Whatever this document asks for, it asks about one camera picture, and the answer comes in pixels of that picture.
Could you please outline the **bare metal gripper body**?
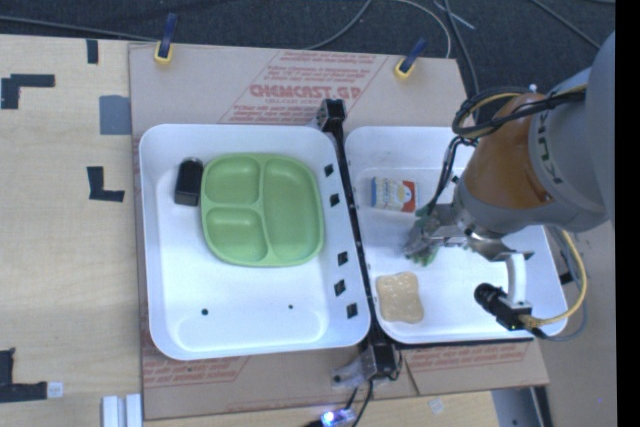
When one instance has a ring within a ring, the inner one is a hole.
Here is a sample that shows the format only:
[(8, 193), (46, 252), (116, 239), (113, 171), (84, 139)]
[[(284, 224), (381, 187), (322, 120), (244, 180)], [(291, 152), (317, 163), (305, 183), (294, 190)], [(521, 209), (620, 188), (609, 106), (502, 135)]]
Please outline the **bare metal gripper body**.
[(471, 249), (487, 260), (502, 259), (501, 237), (471, 220), (465, 210), (459, 214), (450, 204), (436, 205), (423, 226), (423, 239), (447, 237), (445, 247)]

